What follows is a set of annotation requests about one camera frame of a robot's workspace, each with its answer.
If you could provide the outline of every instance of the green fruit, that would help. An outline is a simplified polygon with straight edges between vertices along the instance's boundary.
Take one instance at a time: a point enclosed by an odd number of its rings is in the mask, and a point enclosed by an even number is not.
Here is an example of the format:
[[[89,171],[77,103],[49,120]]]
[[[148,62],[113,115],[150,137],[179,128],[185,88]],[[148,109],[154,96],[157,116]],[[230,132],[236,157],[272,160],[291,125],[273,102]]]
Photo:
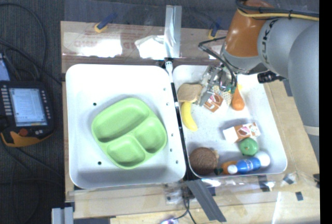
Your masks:
[[[253,156],[258,151],[258,143],[254,139],[247,137],[240,141],[240,150],[244,155]]]

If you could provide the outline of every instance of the display screen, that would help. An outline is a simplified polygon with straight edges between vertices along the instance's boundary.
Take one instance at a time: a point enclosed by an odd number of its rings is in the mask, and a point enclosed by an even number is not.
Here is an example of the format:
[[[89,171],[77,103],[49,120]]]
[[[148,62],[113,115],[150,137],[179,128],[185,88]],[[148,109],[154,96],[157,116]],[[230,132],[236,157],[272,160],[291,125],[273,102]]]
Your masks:
[[[10,88],[9,94],[16,126],[47,125],[38,89]]]

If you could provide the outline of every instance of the brown ball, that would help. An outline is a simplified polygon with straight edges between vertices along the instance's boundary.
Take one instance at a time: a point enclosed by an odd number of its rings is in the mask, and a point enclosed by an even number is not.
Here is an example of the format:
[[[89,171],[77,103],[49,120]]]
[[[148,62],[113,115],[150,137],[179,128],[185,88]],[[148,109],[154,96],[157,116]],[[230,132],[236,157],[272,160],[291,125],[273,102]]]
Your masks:
[[[214,151],[206,147],[196,148],[189,155],[192,170],[199,175],[207,175],[217,167],[218,158]]]

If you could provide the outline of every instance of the white tray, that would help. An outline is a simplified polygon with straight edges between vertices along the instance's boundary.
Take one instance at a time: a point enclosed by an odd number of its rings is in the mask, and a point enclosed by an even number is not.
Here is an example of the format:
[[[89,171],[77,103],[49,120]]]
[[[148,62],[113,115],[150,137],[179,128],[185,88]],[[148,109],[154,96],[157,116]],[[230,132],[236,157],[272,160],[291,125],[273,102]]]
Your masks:
[[[167,72],[145,65],[74,65],[66,73],[69,173],[84,189],[173,183],[186,164]],[[127,97],[144,101],[163,123],[168,142],[144,164],[131,170],[115,166],[91,133],[93,118]]]
[[[199,83],[206,66],[180,65],[173,71],[176,90],[184,83]],[[257,80],[257,75],[239,75],[238,82],[242,85],[242,95],[245,108],[241,111],[233,110],[222,103],[221,108],[211,112],[199,105],[192,104],[191,114],[198,130],[192,132],[183,126],[187,153],[197,147],[207,147],[218,151],[219,165],[226,161],[243,159],[238,143],[230,143],[223,136],[223,129],[234,125],[255,121],[261,131],[256,138],[260,150],[265,151],[271,158],[271,164],[247,175],[282,173],[287,167],[287,157],[284,151],[278,129],[265,93],[264,86]],[[210,175],[204,178],[238,177],[239,175]]]

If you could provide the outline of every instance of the blue bottle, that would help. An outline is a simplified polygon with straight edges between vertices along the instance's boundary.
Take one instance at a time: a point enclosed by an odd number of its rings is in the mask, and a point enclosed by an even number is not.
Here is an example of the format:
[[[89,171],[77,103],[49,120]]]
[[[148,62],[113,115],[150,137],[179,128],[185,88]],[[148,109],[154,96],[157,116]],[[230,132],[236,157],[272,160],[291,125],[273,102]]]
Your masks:
[[[263,151],[257,152],[253,157],[239,160],[235,165],[229,165],[227,170],[229,174],[241,173],[259,170],[261,167],[270,165],[271,159],[268,154]]]

